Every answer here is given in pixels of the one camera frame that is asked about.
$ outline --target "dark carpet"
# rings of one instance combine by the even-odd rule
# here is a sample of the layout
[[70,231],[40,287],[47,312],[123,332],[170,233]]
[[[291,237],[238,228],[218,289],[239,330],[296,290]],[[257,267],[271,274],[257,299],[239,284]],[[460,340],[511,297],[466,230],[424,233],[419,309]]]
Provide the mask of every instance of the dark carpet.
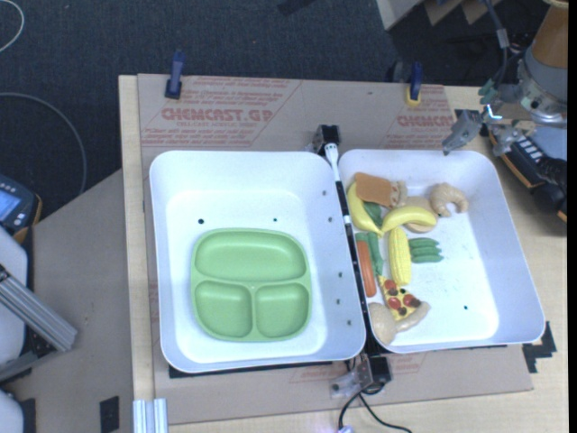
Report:
[[[118,76],[165,73],[175,49],[184,74],[399,81],[423,64],[426,83],[480,86],[499,66],[488,16],[459,10],[437,26],[417,6],[386,32],[375,0],[12,0],[20,38],[0,52],[0,173],[44,202],[43,215],[121,166]],[[540,0],[496,6],[509,35],[528,43],[545,15]],[[20,19],[0,3],[0,47]]]

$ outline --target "toy pizza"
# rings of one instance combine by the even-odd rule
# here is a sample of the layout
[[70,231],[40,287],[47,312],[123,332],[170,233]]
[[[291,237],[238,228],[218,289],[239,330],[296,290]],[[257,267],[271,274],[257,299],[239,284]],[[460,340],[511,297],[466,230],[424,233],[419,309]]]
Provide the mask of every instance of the toy pizza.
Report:
[[379,285],[398,332],[408,330],[421,322],[431,309],[428,303],[398,287],[392,279],[379,276]]

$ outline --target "wooden table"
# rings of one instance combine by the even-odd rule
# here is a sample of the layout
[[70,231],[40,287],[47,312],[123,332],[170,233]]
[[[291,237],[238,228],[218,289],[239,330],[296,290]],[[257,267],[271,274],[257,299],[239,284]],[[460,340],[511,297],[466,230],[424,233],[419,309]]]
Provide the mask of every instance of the wooden table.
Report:
[[[151,357],[151,325],[144,216],[137,77],[119,78],[123,144],[124,204],[130,291],[133,394],[136,400],[155,398]],[[476,108],[476,88],[445,89],[452,109]],[[469,149],[491,156],[485,140]],[[417,432],[483,433],[569,431],[567,230],[555,214],[542,213],[527,190],[495,160],[520,243],[533,275],[545,318],[550,322],[556,353],[539,359],[533,375],[535,389],[503,395],[379,406],[386,421]],[[171,432],[335,431],[337,410],[236,419],[170,427]],[[383,431],[366,409],[347,411],[345,423],[357,432]]]

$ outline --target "green divided plate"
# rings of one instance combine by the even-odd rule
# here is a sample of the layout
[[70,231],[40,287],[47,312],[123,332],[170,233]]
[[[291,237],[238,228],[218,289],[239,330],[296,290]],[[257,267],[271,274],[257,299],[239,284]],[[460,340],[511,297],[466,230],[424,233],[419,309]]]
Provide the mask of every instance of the green divided plate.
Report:
[[198,324],[223,340],[284,340],[310,318],[310,269],[292,236],[262,229],[216,229],[196,242],[191,292]]

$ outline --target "yellow banana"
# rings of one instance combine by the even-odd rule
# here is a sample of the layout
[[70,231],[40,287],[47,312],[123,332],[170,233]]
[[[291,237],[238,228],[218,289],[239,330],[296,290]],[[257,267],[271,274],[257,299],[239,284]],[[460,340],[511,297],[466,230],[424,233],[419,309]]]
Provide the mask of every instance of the yellow banana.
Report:
[[363,230],[376,233],[378,237],[382,237],[383,233],[377,225],[372,221],[371,217],[364,209],[362,200],[357,196],[357,183],[354,182],[346,191],[346,199],[351,210],[351,219],[353,224]]
[[390,212],[388,212],[387,215],[385,215],[385,217],[382,219],[380,231],[382,233],[386,233],[394,227],[401,226],[406,223],[414,223],[416,225],[422,226],[435,226],[436,217],[431,212],[422,207],[397,207],[390,210]]

